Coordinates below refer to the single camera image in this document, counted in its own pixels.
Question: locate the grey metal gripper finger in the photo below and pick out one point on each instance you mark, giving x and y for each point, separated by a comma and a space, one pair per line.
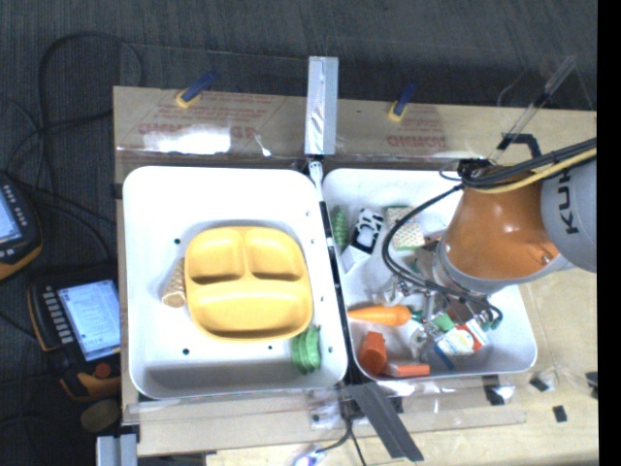
422, 334

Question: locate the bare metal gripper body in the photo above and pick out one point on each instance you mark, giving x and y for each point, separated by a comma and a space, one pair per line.
463, 309

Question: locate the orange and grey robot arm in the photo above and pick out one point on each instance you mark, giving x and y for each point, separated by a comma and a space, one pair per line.
504, 231

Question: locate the white carton orange blue print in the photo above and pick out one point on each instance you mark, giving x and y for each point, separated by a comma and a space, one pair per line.
461, 342

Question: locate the orange and white box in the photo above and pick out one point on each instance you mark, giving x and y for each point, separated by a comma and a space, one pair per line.
410, 370

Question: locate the orange carrot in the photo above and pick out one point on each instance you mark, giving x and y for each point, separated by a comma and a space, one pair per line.
381, 315

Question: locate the white plastic tray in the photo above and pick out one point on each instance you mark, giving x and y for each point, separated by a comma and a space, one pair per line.
160, 211
509, 342

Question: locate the green and yellow patterned packet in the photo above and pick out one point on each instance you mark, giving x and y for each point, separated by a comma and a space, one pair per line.
406, 233

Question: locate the black and white carton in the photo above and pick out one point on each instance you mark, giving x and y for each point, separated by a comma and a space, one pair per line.
365, 233

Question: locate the green pea pod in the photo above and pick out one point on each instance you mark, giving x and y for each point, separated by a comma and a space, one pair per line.
306, 352

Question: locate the green ribbed toy vegetable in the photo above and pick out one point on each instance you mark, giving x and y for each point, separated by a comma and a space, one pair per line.
340, 226

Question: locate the yellow divided plate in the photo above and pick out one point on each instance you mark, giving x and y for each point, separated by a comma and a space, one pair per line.
247, 284

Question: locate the tan waffle cone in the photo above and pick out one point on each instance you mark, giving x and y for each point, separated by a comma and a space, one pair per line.
175, 287

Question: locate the brown cardboard board red print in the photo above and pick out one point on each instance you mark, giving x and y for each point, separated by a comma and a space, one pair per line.
291, 119

